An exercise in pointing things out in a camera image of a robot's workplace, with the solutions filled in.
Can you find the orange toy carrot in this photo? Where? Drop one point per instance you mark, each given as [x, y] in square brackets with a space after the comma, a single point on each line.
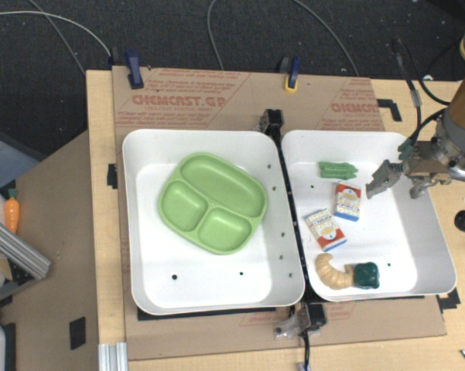
[12, 213]

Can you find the white plastic tray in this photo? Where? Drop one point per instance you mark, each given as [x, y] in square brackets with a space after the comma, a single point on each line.
[201, 280]
[390, 226]

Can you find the thin black and white rod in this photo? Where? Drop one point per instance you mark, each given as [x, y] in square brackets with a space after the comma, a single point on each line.
[290, 191]

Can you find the green toy pea pods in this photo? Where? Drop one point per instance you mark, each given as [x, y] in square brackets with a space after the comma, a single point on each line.
[336, 169]

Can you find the red white blue carton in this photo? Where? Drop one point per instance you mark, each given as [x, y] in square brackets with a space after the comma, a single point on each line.
[347, 201]
[325, 230]

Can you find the beige toy croissant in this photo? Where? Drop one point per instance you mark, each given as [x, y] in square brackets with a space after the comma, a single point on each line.
[330, 274]

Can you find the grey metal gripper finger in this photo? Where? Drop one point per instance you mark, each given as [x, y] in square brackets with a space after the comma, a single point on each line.
[419, 188]
[383, 178]

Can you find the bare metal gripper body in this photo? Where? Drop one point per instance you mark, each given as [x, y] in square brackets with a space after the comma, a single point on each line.
[425, 162]

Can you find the dark green toy pepper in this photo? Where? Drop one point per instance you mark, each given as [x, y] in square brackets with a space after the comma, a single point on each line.
[366, 276]

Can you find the brown cardboard board red print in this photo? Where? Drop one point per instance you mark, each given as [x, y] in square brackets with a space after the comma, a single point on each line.
[216, 99]

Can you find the green divided plate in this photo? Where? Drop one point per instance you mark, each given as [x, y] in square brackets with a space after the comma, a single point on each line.
[213, 203]

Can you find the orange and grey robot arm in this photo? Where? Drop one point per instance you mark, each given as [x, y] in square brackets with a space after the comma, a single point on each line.
[459, 103]

